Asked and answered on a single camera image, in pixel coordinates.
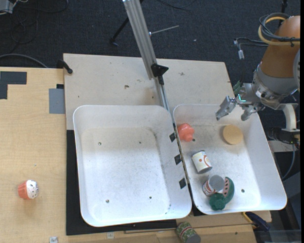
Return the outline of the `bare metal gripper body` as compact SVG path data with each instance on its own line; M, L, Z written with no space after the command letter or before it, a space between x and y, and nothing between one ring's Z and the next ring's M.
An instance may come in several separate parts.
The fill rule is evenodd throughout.
M236 101L240 105L282 108L282 100L292 93L292 83L236 83Z

